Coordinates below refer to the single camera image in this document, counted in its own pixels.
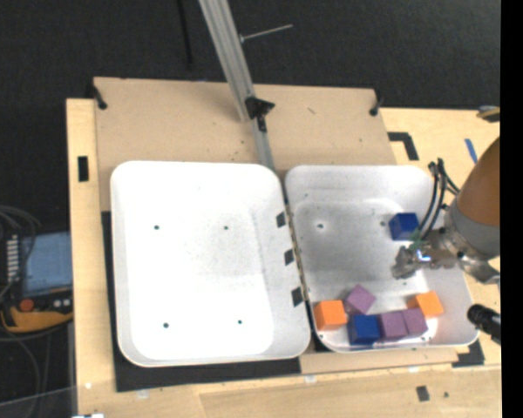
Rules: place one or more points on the blue cube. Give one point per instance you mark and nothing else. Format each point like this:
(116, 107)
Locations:
(403, 225)
(364, 329)

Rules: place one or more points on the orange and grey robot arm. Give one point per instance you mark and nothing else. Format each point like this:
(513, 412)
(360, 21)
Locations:
(481, 194)

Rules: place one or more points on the purple cube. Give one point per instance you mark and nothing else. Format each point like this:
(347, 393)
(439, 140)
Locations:
(416, 321)
(360, 298)
(392, 325)

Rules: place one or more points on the white plastic tray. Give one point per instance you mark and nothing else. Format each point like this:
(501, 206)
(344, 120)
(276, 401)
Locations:
(348, 251)
(200, 268)

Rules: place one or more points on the brown flat board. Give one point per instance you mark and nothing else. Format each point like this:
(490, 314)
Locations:
(178, 124)

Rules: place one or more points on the orange cube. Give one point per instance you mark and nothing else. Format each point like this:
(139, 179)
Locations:
(428, 304)
(330, 314)

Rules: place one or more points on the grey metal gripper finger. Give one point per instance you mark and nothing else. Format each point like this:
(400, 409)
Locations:
(418, 270)
(403, 260)

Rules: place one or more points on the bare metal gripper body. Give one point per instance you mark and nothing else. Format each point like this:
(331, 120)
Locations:
(441, 251)

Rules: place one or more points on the black cylinder on white bracket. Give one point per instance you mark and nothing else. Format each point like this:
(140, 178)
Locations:
(484, 318)

